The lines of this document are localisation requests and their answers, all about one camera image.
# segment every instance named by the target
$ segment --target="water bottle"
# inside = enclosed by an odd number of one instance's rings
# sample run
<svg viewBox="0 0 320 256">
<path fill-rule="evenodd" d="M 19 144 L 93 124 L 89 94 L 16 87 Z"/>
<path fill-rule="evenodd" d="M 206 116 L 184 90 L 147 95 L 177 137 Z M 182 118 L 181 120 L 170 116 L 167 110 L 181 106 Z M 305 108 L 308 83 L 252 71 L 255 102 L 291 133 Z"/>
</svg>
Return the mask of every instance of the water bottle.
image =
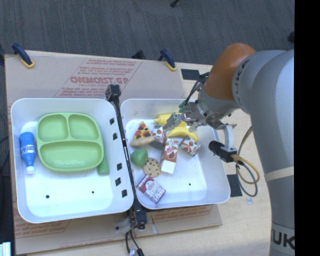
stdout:
<svg viewBox="0 0 320 256">
<path fill-rule="evenodd" d="M 32 132 L 26 131 L 20 134 L 20 153 L 22 159 L 26 163 L 26 173 L 33 174 L 35 172 L 34 160 L 37 152 L 34 143 L 35 136 Z"/>
</svg>

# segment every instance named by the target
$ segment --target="white tray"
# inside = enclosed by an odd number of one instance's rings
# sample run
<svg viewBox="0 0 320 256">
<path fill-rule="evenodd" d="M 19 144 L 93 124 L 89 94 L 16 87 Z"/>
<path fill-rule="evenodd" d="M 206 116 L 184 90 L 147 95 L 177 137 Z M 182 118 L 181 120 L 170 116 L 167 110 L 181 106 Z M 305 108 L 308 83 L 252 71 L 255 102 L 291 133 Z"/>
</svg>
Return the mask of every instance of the white tray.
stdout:
<svg viewBox="0 0 320 256">
<path fill-rule="evenodd" d="M 26 173 L 26 164 L 20 154 L 19 135 L 29 131 L 36 137 L 40 117 L 55 112 L 84 113 L 96 121 L 110 168 L 108 175 L 99 175 L 97 168 L 72 173 L 52 171 L 41 163 L 39 156 L 34 162 L 35 173 Z M 108 101 L 24 98 L 12 105 L 11 121 L 17 206 L 26 221 L 44 223 L 121 213 L 132 206 L 134 196 L 117 116 Z"/>
<path fill-rule="evenodd" d="M 140 122 L 152 132 L 157 123 L 154 121 L 160 114 L 179 112 L 182 99 L 128 99 L 121 105 L 123 127 L 131 154 L 137 147 L 131 147 L 130 141 Z M 177 162 L 173 174 L 161 172 L 154 180 L 166 189 L 158 203 L 152 202 L 140 190 L 136 190 L 140 203 L 151 210 L 220 204 L 230 197 L 230 187 L 222 160 L 209 150 L 209 143 L 218 141 L 217 133 L 209 126 L 198 127 L 195 132 L 201 148 L 191 157 L 178 147 Z M 160 161 L 160 150 L 150 145 L 141 146 L 148 152 L 149 158 Z M 141 167 L 131 164 L 135 186 L 145 176 Z"/>
</svg>

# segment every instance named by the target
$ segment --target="gray carpet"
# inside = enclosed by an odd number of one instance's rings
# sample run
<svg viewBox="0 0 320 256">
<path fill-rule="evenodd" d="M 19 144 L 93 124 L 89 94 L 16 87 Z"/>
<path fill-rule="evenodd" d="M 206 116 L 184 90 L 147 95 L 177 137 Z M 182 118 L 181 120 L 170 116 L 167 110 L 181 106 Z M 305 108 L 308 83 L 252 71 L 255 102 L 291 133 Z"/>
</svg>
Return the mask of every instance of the gray carpet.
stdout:
<svg viewBox="0 0 320 256">
<path fill-rule="evenodd" d="M 26 50 L 212 65 L 232 43 L 291 50 L 294 0 L 0 0 L 0 44 Z M 5 70 L 0 66 L 0 244 L 14 240 L 7 154 Z"/>
</svg>

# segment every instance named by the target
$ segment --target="green divided plate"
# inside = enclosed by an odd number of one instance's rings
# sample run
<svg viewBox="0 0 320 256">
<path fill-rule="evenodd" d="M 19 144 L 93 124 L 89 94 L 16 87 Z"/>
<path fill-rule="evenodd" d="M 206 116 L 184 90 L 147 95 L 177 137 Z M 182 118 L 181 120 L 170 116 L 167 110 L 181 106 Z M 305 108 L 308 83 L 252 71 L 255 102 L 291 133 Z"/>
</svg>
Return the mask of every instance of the green divided plate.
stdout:
<svg viewBox="0 0 320 256">
<path fill-rule="evenodd" d="M 87 114 L 56 112 L 43 115 L 36 129 L 41 162 L 58 172 L 84 171 L 104 158 L 99 127 Z"/>
</svg>

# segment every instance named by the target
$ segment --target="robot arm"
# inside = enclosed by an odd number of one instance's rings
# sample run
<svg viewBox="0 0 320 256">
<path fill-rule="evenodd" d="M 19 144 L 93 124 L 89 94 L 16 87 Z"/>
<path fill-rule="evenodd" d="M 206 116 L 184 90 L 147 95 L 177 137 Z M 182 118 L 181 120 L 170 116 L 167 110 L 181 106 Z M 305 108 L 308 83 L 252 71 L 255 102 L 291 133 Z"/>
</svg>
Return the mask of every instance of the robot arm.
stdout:
<svg viewBox="0 0 320 256">
<path fill-rule="evenodd" d="M 223 129 L 225 145 L 211 151 L 228 162 L 234 154 L 232 128 L 221 119 L 236 109 L 250 115 L 252 131 L 267 182 L 272 229 L 271 256 L 295 255 L 294 210 L 294 50 L 256 52 L 243 43 L 227 47 L 213 65 L 195 102 L 180 105 L 164 129 L 185 121 L 191 129 Z"/>
</svg>

